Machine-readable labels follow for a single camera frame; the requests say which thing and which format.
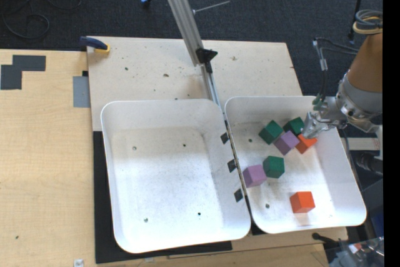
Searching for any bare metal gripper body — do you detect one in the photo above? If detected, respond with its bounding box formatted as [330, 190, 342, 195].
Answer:
[311, 96, 384, 133]

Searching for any green cube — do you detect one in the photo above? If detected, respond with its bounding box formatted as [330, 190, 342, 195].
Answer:
[258, 119, 284, 146]
[262, 155, 286, 179]
[282, 116, 305, 136]

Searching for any orange cube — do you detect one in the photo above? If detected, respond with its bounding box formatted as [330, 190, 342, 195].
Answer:
[294, 133, 318, 155]
[289, 191, 316, 214]

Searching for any purple cube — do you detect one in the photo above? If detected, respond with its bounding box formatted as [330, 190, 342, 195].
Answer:
[273, 130, 301, 156]
[242, 164, 268, 188]

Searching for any white plastic tray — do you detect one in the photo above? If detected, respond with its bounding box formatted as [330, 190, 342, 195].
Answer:
[100, 98, 252, 254]
[224, 95, 368, 235]

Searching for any pale wood board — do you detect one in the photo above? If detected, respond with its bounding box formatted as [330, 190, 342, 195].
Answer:
[86, 36, 349, 260]

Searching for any black cylinder on white bracket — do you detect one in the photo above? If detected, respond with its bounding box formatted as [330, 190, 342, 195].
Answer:
[344, 125, 384, 174]

